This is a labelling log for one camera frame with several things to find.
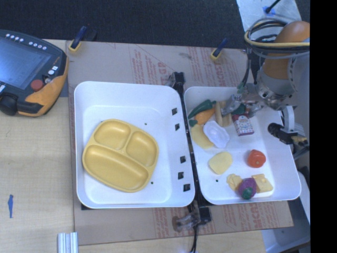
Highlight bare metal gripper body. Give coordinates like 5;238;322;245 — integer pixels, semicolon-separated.
237;84;293;111

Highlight dark green toy vegetable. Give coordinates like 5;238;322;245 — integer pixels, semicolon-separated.
231;103;246;116

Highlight pale yellow toy fries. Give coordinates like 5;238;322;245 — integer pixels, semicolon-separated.
215;100;233;128

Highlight pink and white small carton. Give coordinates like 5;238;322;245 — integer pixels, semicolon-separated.
232;113;255;137

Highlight green toy chili pepper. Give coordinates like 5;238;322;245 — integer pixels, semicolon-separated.
187;99;217;120

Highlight orange toy carrot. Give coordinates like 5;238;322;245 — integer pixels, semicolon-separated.
189;108;216;128

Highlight white plastic tray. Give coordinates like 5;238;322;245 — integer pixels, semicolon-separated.
183;86;302;206
74;81;196;210

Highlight red toy tomato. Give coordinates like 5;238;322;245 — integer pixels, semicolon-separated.
246;149;267;169

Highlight thin black rod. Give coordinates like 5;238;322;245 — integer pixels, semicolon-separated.
177;87;203;207

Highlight yellow toy pasta piece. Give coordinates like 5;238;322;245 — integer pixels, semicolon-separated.
226;173;243;192

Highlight yellow toy cheese wedge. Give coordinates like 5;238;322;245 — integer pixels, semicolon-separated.
251;173;274;194

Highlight purple toy eggplant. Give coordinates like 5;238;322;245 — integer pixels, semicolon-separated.
237;177;257;201

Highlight brown cardboard board red print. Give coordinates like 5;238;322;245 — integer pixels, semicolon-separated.
65;40;294;246

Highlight yellow divided plate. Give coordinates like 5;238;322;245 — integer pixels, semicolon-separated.
82;118;160;193

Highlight black cylinder on white bracket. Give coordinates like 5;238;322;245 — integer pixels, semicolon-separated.
267;105;309;145

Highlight black block with thin wires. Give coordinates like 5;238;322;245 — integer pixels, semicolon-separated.
196;206;213;224
165;71;185;90

